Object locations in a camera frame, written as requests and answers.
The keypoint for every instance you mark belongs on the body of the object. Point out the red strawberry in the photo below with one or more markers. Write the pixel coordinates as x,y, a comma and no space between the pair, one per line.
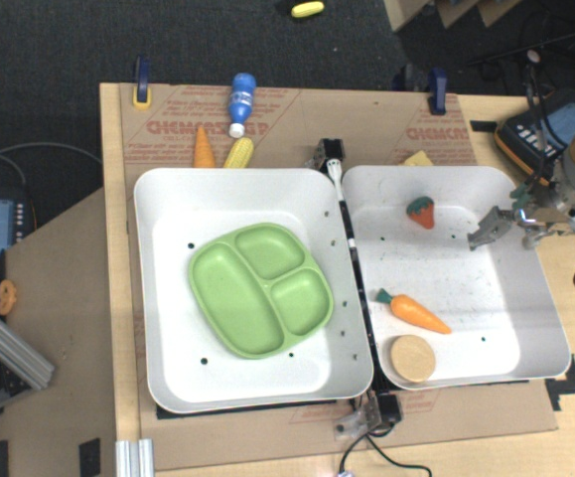
422,212

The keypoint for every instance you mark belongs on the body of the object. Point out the plain orange carrot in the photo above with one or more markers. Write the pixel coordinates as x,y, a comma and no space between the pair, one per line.
203,153

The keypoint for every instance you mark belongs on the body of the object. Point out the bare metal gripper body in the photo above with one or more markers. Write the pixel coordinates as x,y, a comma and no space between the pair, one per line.
560,211

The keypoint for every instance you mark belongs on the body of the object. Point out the yellow cheese wedge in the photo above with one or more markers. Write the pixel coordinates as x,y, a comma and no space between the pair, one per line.
417,159

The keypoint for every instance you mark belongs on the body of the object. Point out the green divided plate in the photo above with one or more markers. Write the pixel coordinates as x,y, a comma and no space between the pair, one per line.
257,291

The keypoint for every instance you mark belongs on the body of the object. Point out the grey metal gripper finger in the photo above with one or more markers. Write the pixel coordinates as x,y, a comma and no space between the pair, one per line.
488,229
535,237

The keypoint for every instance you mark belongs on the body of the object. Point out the yellow oval toy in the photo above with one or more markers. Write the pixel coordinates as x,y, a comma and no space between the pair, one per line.
308,9

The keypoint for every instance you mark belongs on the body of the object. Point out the thin black and white rod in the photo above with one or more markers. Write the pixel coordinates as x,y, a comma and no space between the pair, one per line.
351,236

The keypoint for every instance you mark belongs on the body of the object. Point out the brown cardboard board red print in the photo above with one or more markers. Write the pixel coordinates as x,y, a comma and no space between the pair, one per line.
277,112

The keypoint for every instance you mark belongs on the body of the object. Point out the round tan biscuit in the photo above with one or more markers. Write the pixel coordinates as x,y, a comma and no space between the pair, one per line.
412,358

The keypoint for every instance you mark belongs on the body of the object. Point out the orange carrot with green top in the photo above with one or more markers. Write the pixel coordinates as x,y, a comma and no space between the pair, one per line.
416,312

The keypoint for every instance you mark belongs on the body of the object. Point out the white plastic tray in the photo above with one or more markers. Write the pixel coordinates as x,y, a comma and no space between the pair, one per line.
441,276
178,316

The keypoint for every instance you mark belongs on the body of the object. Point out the yellow corn cob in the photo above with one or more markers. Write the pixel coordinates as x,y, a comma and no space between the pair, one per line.
240,153

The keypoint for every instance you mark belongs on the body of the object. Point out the blue plastic bottle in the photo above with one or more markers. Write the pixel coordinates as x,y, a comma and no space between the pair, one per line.
241,102

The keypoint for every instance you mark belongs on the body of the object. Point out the orange pretzel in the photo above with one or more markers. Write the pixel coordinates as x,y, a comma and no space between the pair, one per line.
7,297

